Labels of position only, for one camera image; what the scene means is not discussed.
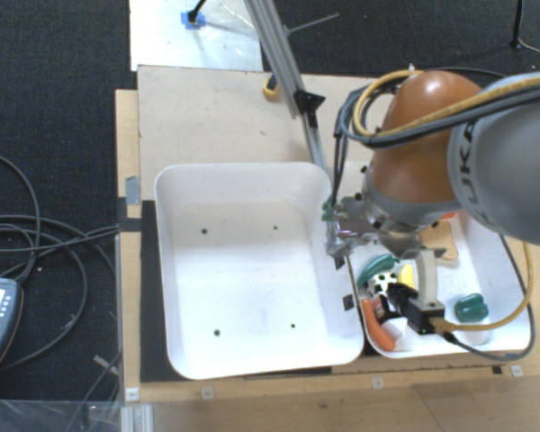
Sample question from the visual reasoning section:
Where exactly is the pale wood board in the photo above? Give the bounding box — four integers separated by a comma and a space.
114, 64, 540, 403

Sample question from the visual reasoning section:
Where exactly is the green toy pepper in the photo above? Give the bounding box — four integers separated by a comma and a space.
454, 292, 490, 324

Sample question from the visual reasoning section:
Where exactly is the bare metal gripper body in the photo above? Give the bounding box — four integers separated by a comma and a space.
337, 193, 447, 261

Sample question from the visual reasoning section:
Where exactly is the black cylinder on white bracket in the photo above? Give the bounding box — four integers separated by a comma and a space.
386, 247, 447, 335

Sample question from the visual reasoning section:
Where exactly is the thin black and white rod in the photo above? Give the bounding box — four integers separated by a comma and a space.
344, 254, 367, 332

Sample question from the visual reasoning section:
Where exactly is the orange sausage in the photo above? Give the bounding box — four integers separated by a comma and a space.
360, 298, 397, 351

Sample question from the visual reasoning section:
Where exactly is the tan bread slice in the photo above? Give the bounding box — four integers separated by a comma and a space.
418, 220, 460, 263

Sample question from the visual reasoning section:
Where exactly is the yellow banana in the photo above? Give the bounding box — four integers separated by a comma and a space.
396, 264, 417, 289

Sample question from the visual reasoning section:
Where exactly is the green toy cucumber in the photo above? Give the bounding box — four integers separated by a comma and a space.
355, 253, 396, 287

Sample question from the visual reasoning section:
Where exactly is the white can with black spots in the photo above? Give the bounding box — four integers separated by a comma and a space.
366, 271, 399, 297

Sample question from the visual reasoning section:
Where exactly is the white plastic tray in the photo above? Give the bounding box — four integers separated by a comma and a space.
154, 161, 365, 381
343, 159, 536, 360

